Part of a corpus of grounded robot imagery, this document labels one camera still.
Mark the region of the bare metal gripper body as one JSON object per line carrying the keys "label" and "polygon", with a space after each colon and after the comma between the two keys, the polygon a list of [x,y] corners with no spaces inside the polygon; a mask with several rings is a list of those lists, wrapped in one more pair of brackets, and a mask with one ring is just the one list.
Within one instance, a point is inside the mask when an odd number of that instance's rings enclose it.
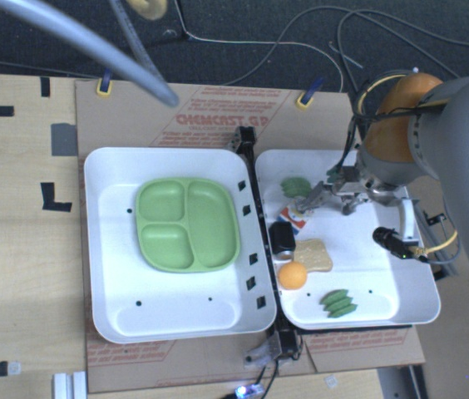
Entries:
{"label": "bare metal gripper body", "polygon": [[341,166],[332,170],[332,193],[350,205],[373,201],[393,206],[406,197],[401,186],[386,183],[357,166]]}

